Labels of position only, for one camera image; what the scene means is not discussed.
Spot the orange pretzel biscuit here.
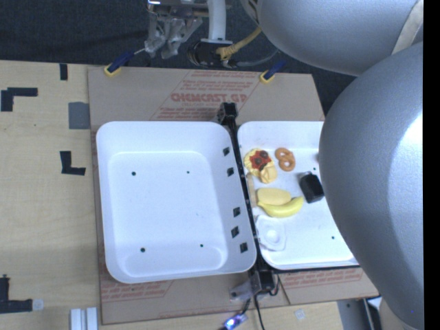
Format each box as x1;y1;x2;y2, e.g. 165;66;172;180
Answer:
274;146;296;173

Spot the brown cardboard board red print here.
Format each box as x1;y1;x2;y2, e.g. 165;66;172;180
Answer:
87;66;381;326

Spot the yellow potato chip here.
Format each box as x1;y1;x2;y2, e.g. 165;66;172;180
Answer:
256;187;293;207

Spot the white plastic tray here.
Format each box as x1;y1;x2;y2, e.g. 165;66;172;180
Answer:
95;120;259;285
236;120;360;272

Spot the white fried egg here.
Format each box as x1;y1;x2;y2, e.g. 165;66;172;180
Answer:
255;214;287;252

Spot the thin black rod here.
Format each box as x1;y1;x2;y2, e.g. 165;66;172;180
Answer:
228;121;263;275

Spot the yellow pizza slice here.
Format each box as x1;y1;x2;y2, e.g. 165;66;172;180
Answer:
243;147;278;185

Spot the black bottle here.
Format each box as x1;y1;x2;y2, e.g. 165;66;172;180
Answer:
298;170;325;205

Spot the black block with wires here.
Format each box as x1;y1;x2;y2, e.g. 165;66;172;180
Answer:
218;102;239;126
251;268;276;296

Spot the yellow banana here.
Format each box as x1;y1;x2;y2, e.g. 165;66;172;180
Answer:
256;196;305;219

